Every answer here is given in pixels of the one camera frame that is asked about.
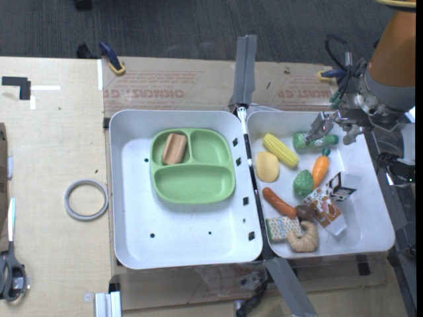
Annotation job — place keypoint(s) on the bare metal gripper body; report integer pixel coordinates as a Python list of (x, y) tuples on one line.
[(358, 117)]

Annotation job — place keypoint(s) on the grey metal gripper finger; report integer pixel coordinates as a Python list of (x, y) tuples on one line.
[(351, 134), (321, 125)]

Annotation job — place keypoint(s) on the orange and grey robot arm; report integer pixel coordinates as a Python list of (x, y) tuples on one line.
[(395, 51)]

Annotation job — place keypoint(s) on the green toy bottle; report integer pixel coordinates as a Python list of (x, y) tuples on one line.
[(299, 142)]

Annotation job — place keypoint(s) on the orange toy carrot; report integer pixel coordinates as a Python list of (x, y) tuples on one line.
[(320, 170)]

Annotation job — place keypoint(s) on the yellow toy corn cob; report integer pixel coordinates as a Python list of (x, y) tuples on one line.
[(281, 150)]

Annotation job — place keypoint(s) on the black and white carton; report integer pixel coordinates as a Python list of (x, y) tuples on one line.
[(343, 185)]

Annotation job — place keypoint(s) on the green toy broccoli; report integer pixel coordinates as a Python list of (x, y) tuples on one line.
[(303, 183)]

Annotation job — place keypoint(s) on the pale yellow toy potato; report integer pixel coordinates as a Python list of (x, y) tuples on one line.
[(267, 167)]

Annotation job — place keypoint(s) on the brown and white carton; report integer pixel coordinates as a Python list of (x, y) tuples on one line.
[(327, 213)]

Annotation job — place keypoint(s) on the white plastic tray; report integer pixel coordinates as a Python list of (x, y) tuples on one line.
[(185, 233), (367, 220)]

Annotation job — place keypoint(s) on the dark brown toy mushroom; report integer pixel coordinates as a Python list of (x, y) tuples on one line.
[(304, 212)]

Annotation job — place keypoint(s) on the red toy sausage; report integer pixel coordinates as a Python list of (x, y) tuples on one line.
[(279, 203)]

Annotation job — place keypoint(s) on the green and white packet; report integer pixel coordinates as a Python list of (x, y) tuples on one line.
[(281, 228)]

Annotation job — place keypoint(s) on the beige toy croissant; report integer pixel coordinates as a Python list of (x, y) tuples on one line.
[(305, 239)]

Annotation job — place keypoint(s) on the green divided plate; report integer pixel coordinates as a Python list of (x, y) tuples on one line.
[(195, 182)]

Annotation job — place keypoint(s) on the tan toy bread bun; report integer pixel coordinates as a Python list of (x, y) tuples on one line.
[(174, 148)]

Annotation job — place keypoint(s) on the brown cardboard board red print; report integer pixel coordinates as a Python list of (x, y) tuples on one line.
[(152, 78)]

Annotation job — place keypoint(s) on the white tape roll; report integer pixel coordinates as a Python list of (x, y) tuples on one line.
[(68, 206)]

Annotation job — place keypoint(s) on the black chair caster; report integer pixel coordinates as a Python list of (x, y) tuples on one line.
[(82, 0)]

